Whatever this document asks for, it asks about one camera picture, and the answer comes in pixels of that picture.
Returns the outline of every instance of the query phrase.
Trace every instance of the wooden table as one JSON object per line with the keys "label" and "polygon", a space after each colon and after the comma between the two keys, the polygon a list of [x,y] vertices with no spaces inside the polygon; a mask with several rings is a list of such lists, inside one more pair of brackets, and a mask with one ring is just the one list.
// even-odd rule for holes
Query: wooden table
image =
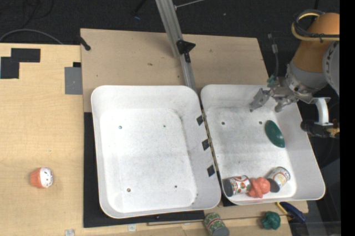
{"label": "wooden table", "polygon": [[[128,232],[127,225],[83,228],[83,112],[90,111],[91,89],[102,83],[96,78],[109,71],[105,84],[115,83],[117,78],[122,85],[179,85],[184,81],[179,60],[169,55],[164,33],[83,29],[82,37],[92,47],[87,53],[78,45],[0,44],[0,57],[9,57],[11,48],[41,50],[40,63],[20,63],[19,79],[0,79],[2,234],[65,235],[66,229],[74,229],[75,236],[208,235],[201,221],[140,223],[136,232]],[[201,35],[185,35],[184,39],[197,44],[190,55],[199,90],[211,83],[265,83],[267,73],[256,39]],[[135,48],[142,51],[139,56],[134,55]],[[84,94],[67,95],[64,68],[80,61]],[[120,69],[119,77],[114,64]],[[54,183],[48,189],[37,189],[31,186],[29,175],[43,166],[52,169]],[[308,212],[306,201],[292,204]],[[219,205],[205,213],[212,211],[221,215],[231,235],[291,235],[286,216],[274,203]],[[266,211],[281,215],[278,230],[262,229],[261,217]]]}

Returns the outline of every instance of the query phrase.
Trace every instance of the metal pole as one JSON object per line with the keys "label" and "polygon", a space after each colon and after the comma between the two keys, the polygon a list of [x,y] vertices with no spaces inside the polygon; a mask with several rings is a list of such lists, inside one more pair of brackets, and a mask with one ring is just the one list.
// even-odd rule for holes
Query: metal pole
{"label": "metal pole", "polygon": [[183,38],[182,38],[179,21],[176,16],[173,0],[155,0],[155,1],[165,31],[170,41],[170,46],[171,46],[171,50],[173,51],[173,56],[175,58],[180,58],[185,84],[188,87],[192,88],[195,92],[197,92],[194,75],[192,73],[191,63],[188,63],[186,61],[184,54],[179,53],[178,46],[176,45],[177,42],[183,40]]}

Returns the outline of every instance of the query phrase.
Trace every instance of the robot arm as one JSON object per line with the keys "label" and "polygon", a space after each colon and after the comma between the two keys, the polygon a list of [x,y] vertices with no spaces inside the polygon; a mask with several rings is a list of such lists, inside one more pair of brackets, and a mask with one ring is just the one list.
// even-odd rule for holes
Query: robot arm
{"label": "robot arm", "polygon": [[[316,16],[316,19],[305,31],[299,21],[308,16]],[[299,14],[292,23],[291,31],[301,42],[287,66],[285,77],[272,75],[267,85],[270,89],[259,90],[250,104],[250,111],[261,107],[269,97],[273,97],[277,102],[276,112],[299,100],[316,104],[319,121],[304,121],[301,124],[302,129],[321,137],[339,137],[338,125],[328,120],[327,102],[330,98],[313,97],[327,84],[330,84],[339,96],[339,25],[337,13],[306,10]]]}

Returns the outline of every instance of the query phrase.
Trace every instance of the plastic tray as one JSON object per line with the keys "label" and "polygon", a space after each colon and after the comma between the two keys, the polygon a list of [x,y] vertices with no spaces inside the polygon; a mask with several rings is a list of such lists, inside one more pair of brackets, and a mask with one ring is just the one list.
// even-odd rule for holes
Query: plastic tray
{"label": "plastic tray", "polygon": [[219,203],[221,189],[211,148],[202,143],[207,133],[193,90],[105,85],[91,100],[99,200],[108,216],[193,211]]}
{"label": "plastic tray", "polygon": [[[208,85],[201,100],[209,127],[221,179],[246,175],[267,177],[274,167],[284,167],[291,179],[277,193],[263,198],[236,194],[234,204],[320,199],[324,181],[307,134],[300,128],[301,115],[296,104],[279,113],[274,99],[249,111],[249,103],[265,85]],[[285,148],[275,146],[266,136],[264,125],[274,121],[280,128]]]}

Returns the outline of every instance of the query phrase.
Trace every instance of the can label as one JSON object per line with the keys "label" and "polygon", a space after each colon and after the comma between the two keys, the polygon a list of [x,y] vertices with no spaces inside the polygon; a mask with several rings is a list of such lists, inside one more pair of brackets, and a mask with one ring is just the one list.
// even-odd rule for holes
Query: can label
{"label": "can label", "polygon": [[249,193],[251,189],[251,183],[247,176],[242,175],[242,176],[231,177],[228,180],[232,184],[233,195]]}
{"label": "can label", "polygon": [[291,176],[288,170],[283,167],[276,167],[272,172],[269,174],[268,178],[273,179],[276,184],[282,188],[287,181],[290,180]]}
{"label": "can label", "polygon": [[204,225],[210,235],[213,235],[216,230],[226,227],[219,214],[215,212],[212,212],[205,217]]}

